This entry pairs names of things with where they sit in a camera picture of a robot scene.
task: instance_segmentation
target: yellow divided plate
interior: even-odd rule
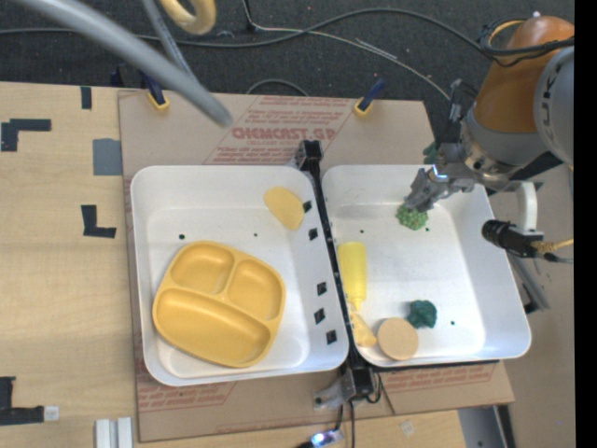
[[[270,350],[285,306],[285,285],[265,262],[201,241],[173,258],[153,301],[158,333],[213,363],[250,367]]]

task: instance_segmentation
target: cardboard box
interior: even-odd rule
[[[322,143],[322,172],[339,164],[418,164],[433,135],[421,102],[375,102],[364,118],[354,100],[217,95],[235,124],[219,128],[196,108],[169,94],[158,112],[142,92],[119,96],[124,193],[129,250],[136,391],[141,441],[169,440],[269,427],[329,425],[336,410],[317,411],[313,393],[330,386],[336,371],[214,385],[169,387],[146,371],[130,207],[132,177],[150,165],[284,164],[299,142]],[[501,362],[412,369],[381,374],[376,404],[359,403],[357,418],[422,413],[509,403]]]

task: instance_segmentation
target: yellow bottle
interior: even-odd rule
[[[339,245],[338,265],[346,299],[356,311],[367,296],[367,252],[365,245],[350,242]]]

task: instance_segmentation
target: white tray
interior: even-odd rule
[[[436,203],[426,229],[398,222],[420,165],[350,165],[323,178],[336,246],[361,241],[367,250],[368,292],[359,314],[377,332],[386,317],[406,317],[410,302],[437,307],[434,328],[418,329],[414,358],[395,361],[377,345],[358,347],[378,367],[476,362],[523,355],[531,332],[504,250],[483,239],[493,218],[481,186]]]
[[[285,229],[263,203],[273,186],[311,203],[296,231]],[[346,359],[348,335],[305,174],[287,166],[152,166],[133,178],[131,198],[144,357],[158,381],[199,385],[327,371]],[[275,341],[253,367],[232,369],[189,356],[154,328],[152,303],[168,264],[183,245],[199,240],[261,259],[285,281],[285,310]]]

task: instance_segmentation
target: round wooden disc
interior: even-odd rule
[[[380,325],[377,342],[389,358],[407,360],[419,348],[419,335],[416,328],[404,318],[390,317]]]

